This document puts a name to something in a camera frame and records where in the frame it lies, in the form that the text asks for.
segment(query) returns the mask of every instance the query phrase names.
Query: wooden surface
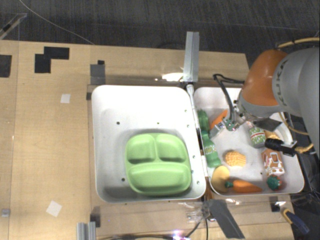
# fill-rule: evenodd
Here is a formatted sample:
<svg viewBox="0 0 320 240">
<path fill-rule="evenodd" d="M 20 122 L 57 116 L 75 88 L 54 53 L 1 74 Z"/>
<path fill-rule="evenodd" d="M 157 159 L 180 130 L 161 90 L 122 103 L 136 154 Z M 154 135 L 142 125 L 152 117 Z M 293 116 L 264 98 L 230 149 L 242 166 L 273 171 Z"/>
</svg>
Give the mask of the wooden surface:
<svg viewBox="0 0 320 240">
<path fill-rule="evenodd" d="M 52 60 L 51 74 L 36 74 L 35 54 L 43 54 L 44 46 L 69 47 L 70 58 Z M 0 209 L 8 205 L 11 209 L 9 224 L 8 219 L 0 220 L 0 239 L 74 240 L 77 223 L 87 223 L 92 211 L 86 101 L 90 64 L 104 60 L 107 81 L 152 82 L 164 74 L 182 72 L 184 52 L 0 41 L 0 54 L 15 56 L 10 78 L 0 78 L 0 94 L 11 95 L 10 99 L 1 96 L 1 105 L 4 105 L 0 107 Z M 247 72 L 244 54 L 199 54 L 202 80 L 212 81 L 213 73 L 244 80 Z M 71 95 L 70 103 L 60 102 L 62 94 Z M 7 125 L 7 130 L 2 127 L 6 120 L 15 121 L 14 130 L 8 131 Z M 51 201 L 62 205 L 57 217 L 46 212 Z M 264 206 L 261 209 L 246 212 L 245 218 L 242 216 L 245 211 L 235 211 L 234 217 L 247 239 L 293 239 L 290 225 L 279 213 L 272 214 Z M 137 225 L 141 223 L 148 227 L 150 222 L 135 221 Z M 209 239 L 225 239 L 217 224 L 210 226 Z M 200 228 L 192 239 L 202 239 L 205 234 Z"/>
</svg>

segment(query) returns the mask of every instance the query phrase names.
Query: green plate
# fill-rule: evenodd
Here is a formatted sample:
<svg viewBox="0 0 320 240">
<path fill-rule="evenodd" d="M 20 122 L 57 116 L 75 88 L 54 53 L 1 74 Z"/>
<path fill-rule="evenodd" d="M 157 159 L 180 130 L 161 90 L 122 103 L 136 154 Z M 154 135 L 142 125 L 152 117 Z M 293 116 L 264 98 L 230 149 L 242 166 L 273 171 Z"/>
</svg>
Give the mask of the green plate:
<svg viewBox="0 0 320 240">
<path fill-rule="evenodd" d="M 131 188 L 146 196 L 170 196 L 187 190 L 191 168 L 184 142 L 166 133 L 139 134 L 125 147 L 125 170 Z"/>
</svg>

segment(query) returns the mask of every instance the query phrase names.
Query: dark floor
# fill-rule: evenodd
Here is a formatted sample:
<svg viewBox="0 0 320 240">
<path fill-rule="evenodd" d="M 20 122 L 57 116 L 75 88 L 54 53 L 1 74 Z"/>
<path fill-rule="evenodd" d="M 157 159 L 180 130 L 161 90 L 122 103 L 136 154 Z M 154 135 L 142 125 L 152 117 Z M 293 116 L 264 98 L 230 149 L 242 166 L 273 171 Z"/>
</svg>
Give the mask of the dark floor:
<svg viewBox="0 0 320 240">
<path fill-rule="evenodd" d="M 313 37 L 320 0 L 22 0 L 53 23 L 96 45 L 184 49 L 187 31 L 200 33 L 201 51 L 245 53 L 249 65 L 277 42 Z M 18 13 L 27 19 L 6 39 L 86 44 L 39 18 L 18 0 L 0 0 L 0 27 Z M 319 161 L 301 158 L 307 184 L 294 201 L 310 227 L 304 239 L 319 239 Z M 293 229 L 298 238 L 298 231 Z"/>
</svg>

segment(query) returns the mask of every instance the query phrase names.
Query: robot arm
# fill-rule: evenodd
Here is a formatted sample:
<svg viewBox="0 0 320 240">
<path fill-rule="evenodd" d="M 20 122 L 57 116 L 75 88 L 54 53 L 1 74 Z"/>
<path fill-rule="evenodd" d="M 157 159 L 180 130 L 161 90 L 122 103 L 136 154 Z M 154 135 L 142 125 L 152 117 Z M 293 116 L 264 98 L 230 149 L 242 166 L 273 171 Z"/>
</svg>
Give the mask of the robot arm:
<svg viewBox="0 0 320 240">
<path fill-rule="evenodd" d="M 319 156 L 319 48 L 287 54 L 263 52 L 253 63 L 240 92 L 233 121 L 259 123 L 272 130 L 277 126 L 268 117 L 288 112 L 302 117 Z"/>
</svg>

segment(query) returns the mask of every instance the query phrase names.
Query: white paper piece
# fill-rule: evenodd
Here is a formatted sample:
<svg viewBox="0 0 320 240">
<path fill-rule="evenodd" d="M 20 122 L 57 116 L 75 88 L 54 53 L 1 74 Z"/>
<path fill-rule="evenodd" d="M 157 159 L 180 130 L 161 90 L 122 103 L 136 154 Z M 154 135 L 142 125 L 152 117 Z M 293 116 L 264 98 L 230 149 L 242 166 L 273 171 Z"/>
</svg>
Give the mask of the white paper piece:
<svg viewBox="0 0 320 240">
<path fill-rule="evenodd" d="M 62 94 L 60 103 L 70 103 L 71 94 Z"/>
<path fill-rule="evenodd" d="M 48 208 L 46 209 L 46 212 L 54 217 L 57 217 L 60 213 L 61 208 L 62 205 L 52 200 Z"/>
</svg>

